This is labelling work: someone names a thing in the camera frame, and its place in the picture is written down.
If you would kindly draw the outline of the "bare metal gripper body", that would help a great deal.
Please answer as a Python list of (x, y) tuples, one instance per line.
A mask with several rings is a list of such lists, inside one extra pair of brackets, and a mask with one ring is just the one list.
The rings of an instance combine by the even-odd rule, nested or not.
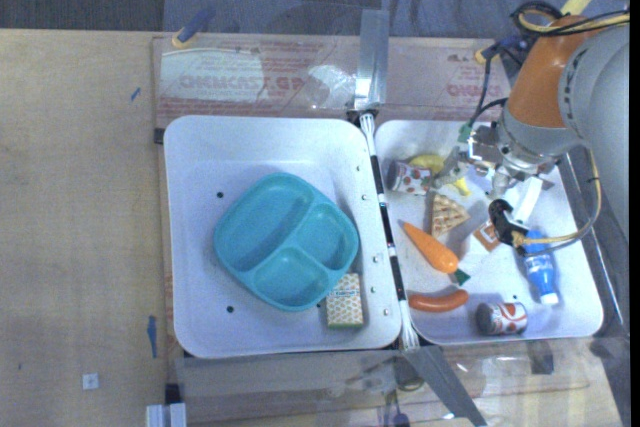
[(549, 173), (556, 159), (534, 153), (516, 142), (502, 124), (478, 125), (468, 137), (468, 161), (491, 178), (489, 196), (504, 196), (508, 189), (531, 177)]

